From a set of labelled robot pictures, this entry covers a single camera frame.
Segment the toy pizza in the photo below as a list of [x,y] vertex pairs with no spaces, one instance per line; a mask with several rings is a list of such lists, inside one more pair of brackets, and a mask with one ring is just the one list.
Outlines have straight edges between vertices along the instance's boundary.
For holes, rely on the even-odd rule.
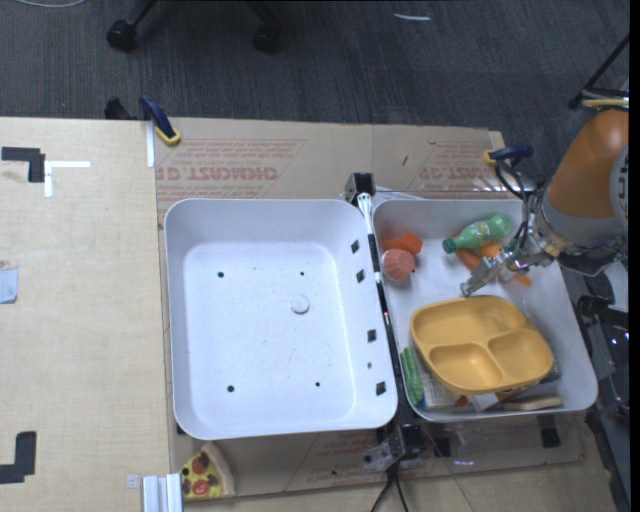
[[222,452],[211,442],[205,443],[180,468],[184,501],[228,498],[235,495],[233,475]]

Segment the white plastic piece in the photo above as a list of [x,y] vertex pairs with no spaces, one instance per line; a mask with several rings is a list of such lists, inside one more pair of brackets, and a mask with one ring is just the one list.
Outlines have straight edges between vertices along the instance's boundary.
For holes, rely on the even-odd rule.
[[304,295],[298,294],[289,301],[289,305],[291,306],[291,311],[298,315],[304,315],[307,311],[309,311],[309,307],[311,304],[309,303],[309,299],[307,299]]
[[0,304],[13,304],[18,298],[18,269],[0,269]]
[[[190,436],[369,429],[393,417],[397,390],[357,208],[187,199],[167,212],[165,237],[174,410]],[[311,305],[305,314],[291,312],[298,294]]]
[[622,262],[616,261],[609,265],[604,271],[605,275],[609,279],[611,289],[613,291],[613,304],[608,307],[622,311],[623,313],[629,312],[629,273],[624,267]]
[[170,473],[166,477],[145,476],[140,489],[142,512],[183,512],[178,473]]
[[147,121],[147,167],[155,167],[156,163],[156,146],[155,138],[153,136],[153,121]]

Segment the black cable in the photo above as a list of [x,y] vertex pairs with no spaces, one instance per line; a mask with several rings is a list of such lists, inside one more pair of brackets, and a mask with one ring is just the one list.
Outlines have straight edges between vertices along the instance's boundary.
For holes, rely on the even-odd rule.
[[387,492],[389,492],[391,484],[393,484],[393,480],[393,475],[391,474],[391,472],[387,471],[387,483],[384,484],[384,487],[382,488],[382,491],[380,491],[376,502],[373,504],[373,507],[371,507],[371,512],[375,512],[375,510],[378,508],[378,505],[382,503],[382,499],[387,495]]
[[402,501],[402,508],[404,512],[409,512],[409,507],[407,507],[407,502],[404,500],[404,494],[402,494],[402,487],[400,487],[400,479],[398,478],[398,473],[395,476],[396,487],[398,488],[398,494],[400,495],[400,501]]
[[[509,190],[509,192],[511,192],[514,196],[516,196],[518,199],[520,199],[524,203],[522,224],[520,224],[520,227],[518,228],[516,236],[514,237],[516,240],[518,240],[518,238],[520,239],[518,245],[520,246],[520,249],[522,249],[524,247],[524,243],[527,239],[527,234],[529,232],[528,198],[524,190],[524,183],[519,173],[515,172],[512,168],[507,167],[506,164],[504,164],[501,161],[496,162],[495,169],[496,169],[496,176],[498,177],[500,182],[506,187],[507,190]],[[519,193],[516,192],[511,185],[509,185],[509,183],[507,182],[507,180],[504,178],[502,174],[503,171],[509,174],[509,176],[511,176],[516,181],[518,188],[520,189]]]
[[384,484],[382,491],[380,491],[380,494],[378,495],[376,502],[373,504],[373,507],[371,507],[371,512],[376,511],[376,509],[378,508],[380,503],[382,503],[382,500],[387,495],[387,493],[389,492],[389,489],[391,489],[391,486],[394,483],[398,488],[398,494],[400,495],[400,500],[402,501],[402,506],[404,508],[404,511],[409,512],[409,508],[407,507],[407,502],[405,501],[404,494],[402,493],[402,489],[400,488],[400,479],[398,478],[399,466],[400,466],[400,462],[398,461],[398,462],[395,462],[393,465],[391,465],[387,469],[387,482]]

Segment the yellow divided plate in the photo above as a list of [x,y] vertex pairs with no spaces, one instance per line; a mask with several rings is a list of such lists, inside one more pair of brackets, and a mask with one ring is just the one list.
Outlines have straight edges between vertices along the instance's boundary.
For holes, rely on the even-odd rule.
[[411,315],[410,328],[431,371],[463,395],[533,384],[553,365],[540,331],[501,297],[475,295],[423,306]]

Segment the green plastic bottle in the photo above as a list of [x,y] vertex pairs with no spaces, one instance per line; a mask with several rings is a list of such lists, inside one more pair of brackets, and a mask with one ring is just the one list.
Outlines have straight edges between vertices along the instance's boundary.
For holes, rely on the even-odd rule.
[[447,254],[452,254],[463,247],[477,249],[487,242],[507,236],[510,231],[509,217],[496,213],[488,219],[469,224],[455,238],[447,238],[442,242],[442,248]]

